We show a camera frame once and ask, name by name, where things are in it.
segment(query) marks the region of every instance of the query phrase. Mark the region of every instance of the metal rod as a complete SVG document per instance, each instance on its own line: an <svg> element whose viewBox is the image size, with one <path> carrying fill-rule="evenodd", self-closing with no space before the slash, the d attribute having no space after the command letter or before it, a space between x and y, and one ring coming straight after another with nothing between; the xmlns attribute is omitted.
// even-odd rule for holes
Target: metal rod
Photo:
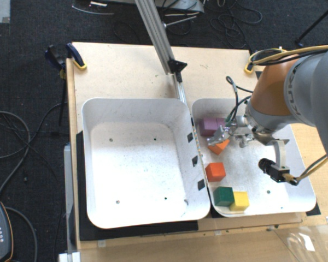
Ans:
<svg viewBox="0 0 328 262"><path fill-rule="evenodd" d="M171 49L164 25L160 20L154 0L135 0L135 3L146 26L149 37L158 54L163 69L166 74L170 74L171 70L168 61L171 59L175 60L175 57ZM187 104L182 82L178 82L175 75L173 75L173 80L175 83L175 90L178 99Z"/></svg>
<svg viewBox="0 0 328 262"><path fill-rule="evenodd" d="M184 21L187 21L187 20L192 20L192 19L195 19L197 16L192 16L192 17L188 17L187 19L183 19L183 20L178 20L178 21L174 21L174 22L170 22L170 23L164 23L164 27L168 27L170 25L174 25L174 24L178 24L178 23L181 23L181 22L184 22Z"/></svg>
<svg viewBox="0 0 328 262"><path fill-rule="evenodd" d="M306 29L301 35L300 37L298 37L295 42L297 45L302 46L300 44L300 41L317 25L321 22L322 19L324 19L326 16L328 16L328 10L322 14L322 16L320 16L308 29Z"/></svg>

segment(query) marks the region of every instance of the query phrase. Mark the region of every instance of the wooden block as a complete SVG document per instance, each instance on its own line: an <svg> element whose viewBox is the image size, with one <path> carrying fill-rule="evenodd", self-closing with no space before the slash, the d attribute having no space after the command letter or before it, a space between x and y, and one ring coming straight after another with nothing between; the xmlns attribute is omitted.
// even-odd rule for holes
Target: wooden block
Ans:
<svg viewBox="0 0 328 262"><path fill-rule="evenodd" d="M225 119L224 118L218 117L218 118L216 118L216 122L218 123L218 128L220 127L220 125L222 127L225 127Z"/></svg>
<svg viewBox="0 0 328 262"><path fill-rule="evenodd" d="M231 211L244 211L249 207L249 198L246 191L235 191L233 196L235 201L230 205Z"/></svg>
<svg viewBox="0 0 328 262"><path fill-rule="evenodd" d="M213 136L218 130L218 123L215 117L205 117L199 124L201 136Z"/></svg>
<svg viewBox="0 0 328 262"><path fill-rule="evenodd" d="M219 186L213 195L215 206L229 207L235 201L232 187Z"/></svg>
<svg viewBox="0 0 328 262"><path fill-rule="evenodd" d="M210 163L206 167L207 179L209 182L221 181L225 176L225 167L222 162Z"/></svg>
<svg viewBox="0 0 328 262"><path fill-rule="evenodd" d="M216 144L215 146L208 146L208 149L210 149L215 154L219 155L229 144L230 140L223 141L219 144Z"/></svg>

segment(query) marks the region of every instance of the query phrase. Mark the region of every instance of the black carpet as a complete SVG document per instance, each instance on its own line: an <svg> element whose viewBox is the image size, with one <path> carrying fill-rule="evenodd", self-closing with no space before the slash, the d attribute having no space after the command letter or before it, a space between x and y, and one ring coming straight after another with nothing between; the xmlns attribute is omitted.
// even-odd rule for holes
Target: black carpet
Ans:
<svg viewBox="0 0 328 262"><path fill-rule="evenodd" d="M65 44L70 41L151 44L134 5L110 3L101 9L89 7L89 2L11 0L10 24L0 23L0 110L24 120L31 136L36 134L46 112L60 103L62 96L63 80L44 59L49 45L55 45L59 53L66 56ZM76 10L72 5L93 14ZM209 0L205 14L170 27L168 38L173 46L250 51L282 46L291 50L297 48L295 40L327 10L328 0L226 0L223 7L218 7L216 0ZM174 17L165 17L165 23L174 20ZM302 39L302 44L328 44L328 16ZM43 121L27 157L0 197L5 206L21 211L32 222L38 237L40 262L56 261L57 254L67 249L63 217L63 149L69 139L67 106L61 126L58 115L59 107L56 107ZM22 139L27 141L22 124L9 115L6 118L10 118L13 125L8 125L0 115L0 157L25 148ZM21 138L12 131L15 127L21 130L16 130ZM0 186L23 155L21 150L0 159ZM15 240L14 259L32 261L34 248L29 227L17 215L9 215Z"/></svg>

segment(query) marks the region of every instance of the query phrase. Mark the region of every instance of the white bin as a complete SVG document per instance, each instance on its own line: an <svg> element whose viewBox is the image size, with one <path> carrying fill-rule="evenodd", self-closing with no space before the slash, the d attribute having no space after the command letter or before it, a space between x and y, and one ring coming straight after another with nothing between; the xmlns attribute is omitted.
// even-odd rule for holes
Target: white bin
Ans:
<svg viewBox="0 0 328 262"><path fill-rule="evenodd" d="M87 215L99 228L197 220L210 200L178 99L92 98L82 108Z"/></svg>
<svg viewBox="0 0 328 262"><path fill-rule="evenodd" d="M203 98L192 105L192 116L197 127L197 136L201 146L204 167L210 163L222 162L226 176L220 182L209 182L208 189L213 195L219 186L232 187L233 191L246 191L250 206L242 211L231 211L229 207L213 206L216 211L225 217L240 217L254 215L268 215L288 212L307 212L316 205L316 196L309 178L304 178L298 186L288 183L276 183L259 168L261 158L276 161L276 152L273 146L264 146L258 141L251 141L247 147L240 148L239 141L230 138L228 146L216 155L208 149L207 137L200 135L198 127L204 117L226 118L234 108L236 100L233 98L209 99ZM245 105L238 108L237 115L245 113ZM287 125L275 133L276 139L289 139L285 145L286 164L290 173L300 176L305 170L301 154L292 132Z"/></svg>

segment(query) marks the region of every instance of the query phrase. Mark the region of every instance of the wooden table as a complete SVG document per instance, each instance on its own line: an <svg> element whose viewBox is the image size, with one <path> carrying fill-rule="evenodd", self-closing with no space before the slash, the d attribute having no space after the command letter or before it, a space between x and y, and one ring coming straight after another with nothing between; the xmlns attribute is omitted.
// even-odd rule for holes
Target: wooden table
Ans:
<svg viewBox="0 0 328 262"><path fill-rule="evenodd" d="M274 215L211 218L198 221L199 231L161 236L139 236L105 241L80 241L78 220L78 182L75 135L82 131L81 106L93 97L175 98L171 76L164 74L153 46L73 43L87 63L78 70L67 59L69 127L73 170L75 230L77 249L84 261L297 261L276 232L279 226L301 228L327 225L328 163L311 176L320 215L283 213ZM257 78L243 69L246 50L173 47L175 58L188 63L183 70L188 107L200 98L234 98L226 76L237 85L252 90ZM240 98L247 96L240 91ZM292 126L305 166L325 154L315 128Z"/></svg>

